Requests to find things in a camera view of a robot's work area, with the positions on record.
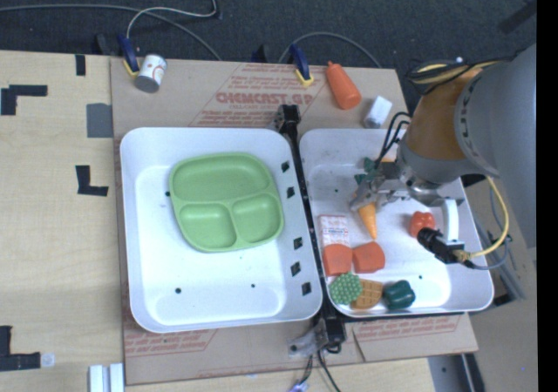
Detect white plastic tray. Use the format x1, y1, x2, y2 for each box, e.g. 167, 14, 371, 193
119, 125, 324, 335
298, 127, 495, 319

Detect green grapes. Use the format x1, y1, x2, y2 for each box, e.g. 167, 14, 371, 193
328, 272, 364, 307

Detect orange bell pepper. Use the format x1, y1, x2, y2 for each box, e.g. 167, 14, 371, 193
408, 210, 437, 240

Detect green divided plate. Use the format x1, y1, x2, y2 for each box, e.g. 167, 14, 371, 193
167, 152, 286, 254

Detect green bell pepper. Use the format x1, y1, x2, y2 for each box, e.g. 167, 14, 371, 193
382, 279, 417, 311

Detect orange carrot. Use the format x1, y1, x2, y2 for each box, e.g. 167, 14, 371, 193
357, 201, 378, 240

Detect white and pink carton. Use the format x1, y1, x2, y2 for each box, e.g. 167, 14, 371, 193
316, 213, 352, 249

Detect brown cardboard board red print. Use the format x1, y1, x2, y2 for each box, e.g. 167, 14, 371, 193
108, 57, 480, 387

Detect thin black rod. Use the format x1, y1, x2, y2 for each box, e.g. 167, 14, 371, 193
283, 130, 337, 359

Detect black block with wires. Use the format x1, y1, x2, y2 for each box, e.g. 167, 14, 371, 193
320, 314, 348, 350
271, 104, 303, 136

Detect orange cube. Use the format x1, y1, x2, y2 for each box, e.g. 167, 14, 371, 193
351, 240, 387, 275
322, 243, 354, 277

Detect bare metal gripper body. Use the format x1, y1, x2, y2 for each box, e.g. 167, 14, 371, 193
360, 161, 455, 207

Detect black cylinder on white bracket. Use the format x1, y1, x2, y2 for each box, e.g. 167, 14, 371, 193
416, 198, 467, 266

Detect white can with orange print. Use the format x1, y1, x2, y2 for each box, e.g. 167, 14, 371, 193
133, 53, 169, 94

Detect brown waffle biscuit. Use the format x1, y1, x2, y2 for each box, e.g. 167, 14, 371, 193
350, 278, 385, 311

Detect small white cylinder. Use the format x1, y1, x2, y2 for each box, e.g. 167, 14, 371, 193
363, 95, 394, 131

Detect orange bottle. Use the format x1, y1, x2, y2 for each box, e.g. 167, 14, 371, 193
325, 60, 363, 112

